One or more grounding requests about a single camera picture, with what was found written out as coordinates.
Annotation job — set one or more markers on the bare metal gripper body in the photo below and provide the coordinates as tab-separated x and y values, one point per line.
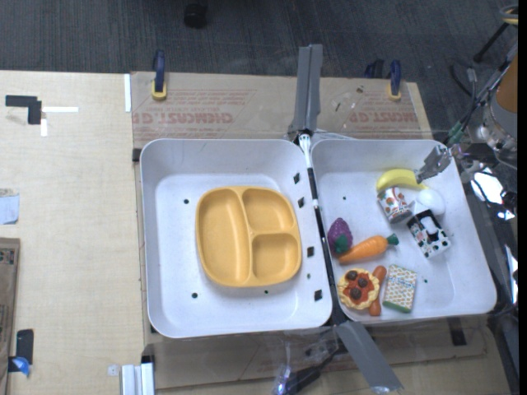
486	146

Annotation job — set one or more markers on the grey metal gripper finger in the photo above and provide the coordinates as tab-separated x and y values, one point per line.
432	158
440	165

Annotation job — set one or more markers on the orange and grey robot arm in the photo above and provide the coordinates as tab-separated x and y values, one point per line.
510	85

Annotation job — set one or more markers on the white egg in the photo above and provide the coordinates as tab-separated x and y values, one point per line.
432	201

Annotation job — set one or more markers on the yellow banana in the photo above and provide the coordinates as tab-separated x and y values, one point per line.
397	177

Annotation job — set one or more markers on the white can with red print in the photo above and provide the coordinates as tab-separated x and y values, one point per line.
393	206

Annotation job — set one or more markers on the black and white carton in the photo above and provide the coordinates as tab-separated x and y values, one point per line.
432	241

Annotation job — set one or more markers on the white plastic tray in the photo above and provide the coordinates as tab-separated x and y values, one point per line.
177	229
461	274

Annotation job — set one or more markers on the orange carrot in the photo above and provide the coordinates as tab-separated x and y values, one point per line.
364	248

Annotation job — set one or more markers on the purple grapes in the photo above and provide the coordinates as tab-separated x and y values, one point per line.
339	233

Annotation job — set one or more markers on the orange sausage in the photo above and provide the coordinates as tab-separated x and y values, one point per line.
379	276

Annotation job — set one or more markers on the yellow patterned packet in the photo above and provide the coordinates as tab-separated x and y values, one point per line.
400	288

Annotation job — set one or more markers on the yellow pizza with red sauce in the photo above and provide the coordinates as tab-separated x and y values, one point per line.
357	289

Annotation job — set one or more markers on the brown cardboard board red print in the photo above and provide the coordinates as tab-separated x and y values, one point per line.
247	113

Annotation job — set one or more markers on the yellow divided plate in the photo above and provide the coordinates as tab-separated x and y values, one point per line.
222	237

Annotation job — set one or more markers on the brown cardboard box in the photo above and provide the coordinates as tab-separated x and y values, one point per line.
7	303

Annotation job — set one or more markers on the black cylinder on white bracket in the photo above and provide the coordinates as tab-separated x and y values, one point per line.
488	187

